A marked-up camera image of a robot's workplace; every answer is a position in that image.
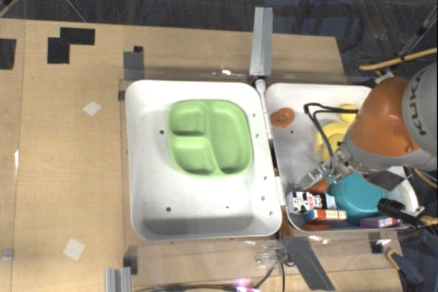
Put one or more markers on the small yellow round toy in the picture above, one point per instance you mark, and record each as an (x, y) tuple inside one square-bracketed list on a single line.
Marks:
[(348, 114)]

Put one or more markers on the large yellow round toy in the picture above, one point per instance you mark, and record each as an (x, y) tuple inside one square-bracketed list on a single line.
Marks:
[(330, 135)]

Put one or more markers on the white plastic tray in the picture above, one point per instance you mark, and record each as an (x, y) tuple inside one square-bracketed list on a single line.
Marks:
[(205, 208), (297, 154)]

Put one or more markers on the orange toy biscuit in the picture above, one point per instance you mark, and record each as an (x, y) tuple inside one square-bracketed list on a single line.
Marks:
[(282, 118)]

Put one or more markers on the black cylinder on white bracket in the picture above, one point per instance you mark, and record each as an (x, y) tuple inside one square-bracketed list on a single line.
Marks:
[(393, 206)]

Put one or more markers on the orange white and blue box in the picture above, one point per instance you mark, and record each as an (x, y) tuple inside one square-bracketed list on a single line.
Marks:
[(328, 214)]

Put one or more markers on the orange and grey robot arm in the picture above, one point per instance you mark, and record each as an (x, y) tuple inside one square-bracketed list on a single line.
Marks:
[(383, 119)]

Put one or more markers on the black and white cow carton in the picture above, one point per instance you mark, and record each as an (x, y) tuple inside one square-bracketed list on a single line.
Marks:
[(304, 201)]

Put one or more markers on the teal bowl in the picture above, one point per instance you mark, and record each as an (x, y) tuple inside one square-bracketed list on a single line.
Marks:
[(359, 198)]

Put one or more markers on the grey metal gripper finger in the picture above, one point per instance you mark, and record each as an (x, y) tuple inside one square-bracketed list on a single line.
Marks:
[(307, 180)]

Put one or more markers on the green divided plate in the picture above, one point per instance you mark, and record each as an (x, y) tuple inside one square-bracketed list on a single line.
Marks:
[(229, 136)]

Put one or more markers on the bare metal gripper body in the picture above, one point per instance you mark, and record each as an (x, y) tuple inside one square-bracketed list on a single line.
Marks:
[(329, 170)]

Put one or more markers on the orange toy carrot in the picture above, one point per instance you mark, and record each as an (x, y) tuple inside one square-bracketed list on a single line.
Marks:
[(320, 186)]

